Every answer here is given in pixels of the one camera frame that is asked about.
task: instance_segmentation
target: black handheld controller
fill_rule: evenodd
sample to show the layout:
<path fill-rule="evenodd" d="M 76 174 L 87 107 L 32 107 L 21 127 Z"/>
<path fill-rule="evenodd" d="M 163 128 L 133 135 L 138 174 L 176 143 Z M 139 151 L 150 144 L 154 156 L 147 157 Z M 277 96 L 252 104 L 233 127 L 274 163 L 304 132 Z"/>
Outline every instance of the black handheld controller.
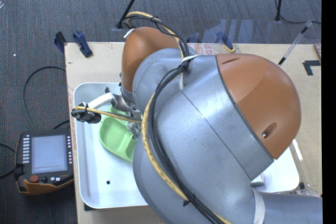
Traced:
<path fill-rule="evenodd" d="M 41 195 L 71 184 L 72 160 L 70 128 L 23 132 L 15 156 L 18 191 Z"/>

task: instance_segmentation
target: black clamp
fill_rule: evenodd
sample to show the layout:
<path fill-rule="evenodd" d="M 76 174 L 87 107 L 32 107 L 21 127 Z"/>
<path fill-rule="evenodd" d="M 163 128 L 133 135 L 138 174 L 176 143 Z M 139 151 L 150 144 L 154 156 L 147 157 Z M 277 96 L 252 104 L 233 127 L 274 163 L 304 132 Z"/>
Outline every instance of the black clamp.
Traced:
<path fill-rule="evenodd" d="M 67 41 L 65 40 L 62 32 L 58 32 L 56 34 L 54 43 L 56 47 L 64 54 L 64 44 L 67 43 Z"/>
<path fill-rule="evenodd" d="M 92 55 L 92 51 L 89 48 L 88 43 L 86 42 L 85 36 L 81 31 L 76 31 L 73 35 L 75 42 L 81 46 L 80 51 L 85 57 Z"/>
<path fill-rule="evenodd" d="M 79 106 L 85 106 L 85 110 L 74 110 L 71 111 L 71 116 L 75 117 L 76 120 L 80 122 L 87 123 L 98 123 L 101 121 L 101 115 L 98 113 L 88 112 L 88 105 L 81 103 Z"/>

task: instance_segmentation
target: black marking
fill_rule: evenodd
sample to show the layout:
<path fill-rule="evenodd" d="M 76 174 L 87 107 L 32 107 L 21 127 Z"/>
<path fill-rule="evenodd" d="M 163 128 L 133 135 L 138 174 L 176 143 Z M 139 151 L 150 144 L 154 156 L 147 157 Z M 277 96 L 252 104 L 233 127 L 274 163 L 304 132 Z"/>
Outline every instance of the black marking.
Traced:
<path fill-rule="evenodd" d="M 307 72 L 307 75 L 313 76 L 313 72 L 311 71 L 310 67 L 320 66 L 321 62 L 319 60 L 311 60 L 311 61 L 304 61 L 302 64 Z"/>
<path fill-rule="evenodd" d="M 286 59 L 285 57 L 282 57 L 282 59 L 279 61 L 278 65 L 281 66 L 282 63 L 285 61 L 285 59 Z"/>

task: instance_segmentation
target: zip tie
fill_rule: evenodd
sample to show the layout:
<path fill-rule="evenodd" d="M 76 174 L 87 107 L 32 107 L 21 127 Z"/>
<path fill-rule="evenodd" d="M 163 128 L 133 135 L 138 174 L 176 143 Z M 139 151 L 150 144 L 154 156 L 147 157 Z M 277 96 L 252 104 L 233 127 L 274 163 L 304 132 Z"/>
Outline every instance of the zip tie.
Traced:
<path fill-rule="evenodd" d="M 183 207 L 186 206 L 186 205 L 188 205 L 190 202 L 193 203 L 194 200 L 195 200 L 195 198 L 196 198 L 196 196 L 195 196 L 195 194 L 193 194 L 192 197 L 190 197 L 189 200 L 185 200 L 185 201 L 183 201 Z"/>
<path fill-rule="evenodd" d="M 134 30 L 135 28 L 132 28 L 130 30 L 127 31 L 127 33 L 124 35 L 124 38 L 127 38 L 128 35 Z"/>
<path fill-rule="evenodd" d="M 190 55 L 190 56 L 184 57 L 184 58 L 182 59 L 182 64 L 183 64 L 185 61 L 194 59 L 196 56 L 199 56 L 199 55 L 196 54 L 196 55 Z M 180 86 L 180 90 L 182 91 L 182 90 L 184 89 L 184 85 L 183 85 L 183 72 L 181 72 L 180 75 L 179 75 L 179 86 Z"/>
<path fill-rule="evenodd" d="M 153 21 L 153 19 L 159 20 L 159 18 L 158 18 L 157 16 L 152 16 L 151 19 L 150 19 L 150 21 L 151 21 L 152 23 L 155 22 L 155 21 Z"/>

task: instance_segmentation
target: gray carpet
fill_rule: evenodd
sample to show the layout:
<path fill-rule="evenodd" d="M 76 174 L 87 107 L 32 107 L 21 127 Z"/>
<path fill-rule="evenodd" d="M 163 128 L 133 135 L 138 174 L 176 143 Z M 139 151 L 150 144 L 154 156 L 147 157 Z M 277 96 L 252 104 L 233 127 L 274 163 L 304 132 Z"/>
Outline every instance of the gray carpet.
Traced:
<path fill-rule="evenodd" d="M 23 131 L 52 129 L 68 120 L 64 56 L 54 45 L 61 31 L 68 42 L 81 30 L 87 41 L 124 41 L 118 29 L 130 0 L 0 0 L 0 142 L 15 148 Z M 142 11 L 171 26 L 185 39 L 213 42 L 222 31 L 232 43 L 290 44 L 313 21 L 301 44 L 322 42 L 322 0 L 135 0 Z M 0 174 L 14 167 L 14 153 L 0 146 Z M 52 194 L 21 195 L 13 174 L 0 179 L 0 223 L 77 223 L 73 185 Z"/>

